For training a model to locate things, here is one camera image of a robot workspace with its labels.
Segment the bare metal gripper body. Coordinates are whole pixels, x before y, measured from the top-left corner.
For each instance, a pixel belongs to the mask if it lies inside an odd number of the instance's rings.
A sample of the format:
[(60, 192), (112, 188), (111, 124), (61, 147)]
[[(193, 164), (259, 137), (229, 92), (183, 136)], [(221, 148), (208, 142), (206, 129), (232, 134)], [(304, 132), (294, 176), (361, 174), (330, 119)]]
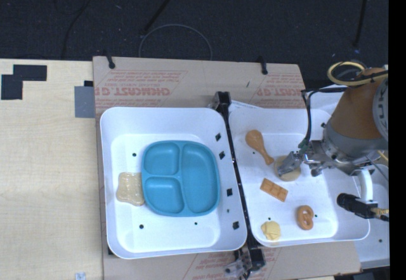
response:
[(324, 170), (334, 168), (354, 177), (362, 170), (373, 170), (372, 163), (376, 160), (374, 150), (361, 151), (359, 156), (353, 157), (327, 140), (312, 140), (306, 150), (301, 150), (300, 153), (302, 161), (309, 166), (313, 177), (321, 175)]

